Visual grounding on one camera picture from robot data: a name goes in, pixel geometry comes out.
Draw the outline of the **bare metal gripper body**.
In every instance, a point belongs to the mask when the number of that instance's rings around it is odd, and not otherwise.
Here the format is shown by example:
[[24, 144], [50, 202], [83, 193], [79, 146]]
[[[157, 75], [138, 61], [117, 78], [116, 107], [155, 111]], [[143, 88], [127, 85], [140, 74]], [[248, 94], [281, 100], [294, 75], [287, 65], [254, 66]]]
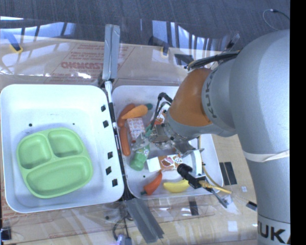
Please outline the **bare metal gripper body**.
[[189, 143], [190, 139], [173, 132], [167, 124], [154, 125], [149, 140], [162, 150], [174, 149], [182, 155], [194, 151], [194, 147]]

